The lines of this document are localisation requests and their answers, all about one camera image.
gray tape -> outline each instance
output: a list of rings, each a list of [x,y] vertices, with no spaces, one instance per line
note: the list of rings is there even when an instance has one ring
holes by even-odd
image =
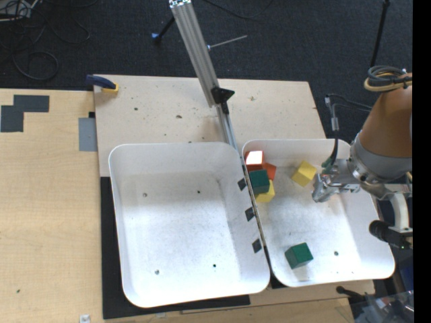
[[[0,132],[24,131],[24,113],[13,105],[3,105],[0,111]]]
[[[96,119],[79,118],[79,150],[97,152]]]
[[[49,112],[49,96],[13,96],[13,106],[22,112]]]

black mat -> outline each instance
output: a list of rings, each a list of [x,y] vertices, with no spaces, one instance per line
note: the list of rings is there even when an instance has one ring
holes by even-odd
[[[103,318],[122,318],[158,312],[229,308],[250,305],[248,295],[223,297],[210,300],[180,303],[156,308],[139,308],[125,297],[121,283],[120,258],[115,225],[112,187],[109,177],[101,177],[101,222],[102,222],[102,301]]]

metal pole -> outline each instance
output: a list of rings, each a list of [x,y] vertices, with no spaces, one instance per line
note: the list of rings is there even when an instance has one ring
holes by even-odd
[[[374,52],[372,54],[370,67],[373,67],[376,63],[377,52],[378,52],[378,48],[380,46],[380,39],[382,38],[383,26],[385,24],[385,19],[386,19],[386,12],[387,12],[387,9],[388,9],[390,4],[391,4],[390,0],[384,0],[383,1],[383,10],[382,10],[382,15],[380,17],[380,25],[378,27],[376,44],[374,45]]]
[[[212,89],[219,87],[219,83],[191,0],[170,0],[169,4],[208,105],[217,108],[225,142],[238,151],[229,114],[222,110],[221,104],[214,101]]]

metal stand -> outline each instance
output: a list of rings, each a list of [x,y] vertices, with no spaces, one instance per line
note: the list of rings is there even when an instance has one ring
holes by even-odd
[[[224,140],[229,145],[233,146],[240,156],[242,170],[244,172],[248,192],[253,205],[253,212],[256,217],[263,245],[266,246],[250,178],[246,170],[242,152],[238,150],[234,131],[232,129],[232,123],[230,121],[227,101],[232,97],[234,92],[228,89],[223,89],[218,84],[216,72],[214,71],[211,58],[209,57],[208,47],[205,45],[191,0],[169,0],[169,5],[187,48],[187,52],[189,53],[193,68],[195,69],[199,82],[201,83],[203,93],[207,98],[208,105],[209,107],[215,106],[217,108],[218,118],[223,129]],[[266,248],[265,254],[269,262],[269,255]]]
[[[373,67],[376,63],[377,52],[378,52],[378,48],[380,46],[380,39],[382,38],[383,26],[385,24],[385,19],[386,19],[386,12],[387,12],[387,9],[388,9],[390,4],[391,4],[390,0],[384,0],[383,1],[383,11],[382,11],[382,15],[380,17],[380,25],[378,27],[376,44],[374,45],[374,52],[372,54],[370,67]]]
[[[163,35],[168,31],[168,29],[171,27],[171,25],[175,22],[175,18],[172,17],[170,21],[166,24],[166,26],[163,28],[163,30],[159,34],[152,34],[152,38],[154,39],[154,42],[156,44],[160,43],[162,41]]]

yellow cube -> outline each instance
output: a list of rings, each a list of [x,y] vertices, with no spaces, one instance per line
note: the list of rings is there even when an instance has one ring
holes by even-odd
[[[272,180],[269,180],[268,192],[262,192],[261,194],[258,194],[255,198],[256,198],[256,202],[268,203],[274,198],[274,196],[275,196],[274,184],[272,183]]]
[[[306,186],[314,178],[316,171],[317,169],[313,165],[303,160],[299,168],[292,175],[292,180],[301,186]]]

